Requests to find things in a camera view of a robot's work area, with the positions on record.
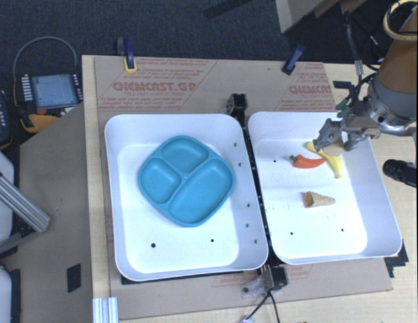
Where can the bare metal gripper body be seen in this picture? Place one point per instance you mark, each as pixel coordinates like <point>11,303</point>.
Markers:
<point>380,121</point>

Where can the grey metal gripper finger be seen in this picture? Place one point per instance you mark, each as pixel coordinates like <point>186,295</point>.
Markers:
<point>353,141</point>
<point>326,135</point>

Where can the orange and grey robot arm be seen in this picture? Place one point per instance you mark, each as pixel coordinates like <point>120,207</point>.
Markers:
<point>400,62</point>

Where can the tan round biscuit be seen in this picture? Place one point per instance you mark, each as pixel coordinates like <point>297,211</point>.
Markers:
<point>333,150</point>

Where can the yellow banana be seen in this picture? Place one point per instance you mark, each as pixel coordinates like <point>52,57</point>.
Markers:
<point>335,165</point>

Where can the orange chili pepper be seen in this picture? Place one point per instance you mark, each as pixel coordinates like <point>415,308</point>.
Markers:
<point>308,162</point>

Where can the tan ice cream cone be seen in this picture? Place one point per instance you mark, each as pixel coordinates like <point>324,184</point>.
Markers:
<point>316,200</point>

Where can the thin black and white rod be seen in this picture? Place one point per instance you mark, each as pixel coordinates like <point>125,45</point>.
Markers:
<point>257,180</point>

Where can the white plastic tray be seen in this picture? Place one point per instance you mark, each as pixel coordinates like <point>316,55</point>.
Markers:
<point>181,254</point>
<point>316,241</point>

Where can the blue divided plate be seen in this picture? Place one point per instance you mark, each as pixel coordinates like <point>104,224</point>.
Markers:
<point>186,180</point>

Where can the brown cardboard board red print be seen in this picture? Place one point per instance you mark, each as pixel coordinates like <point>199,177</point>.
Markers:
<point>181,86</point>

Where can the black cylinder on white bracket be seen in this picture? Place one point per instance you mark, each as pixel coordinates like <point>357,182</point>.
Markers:
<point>398,172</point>

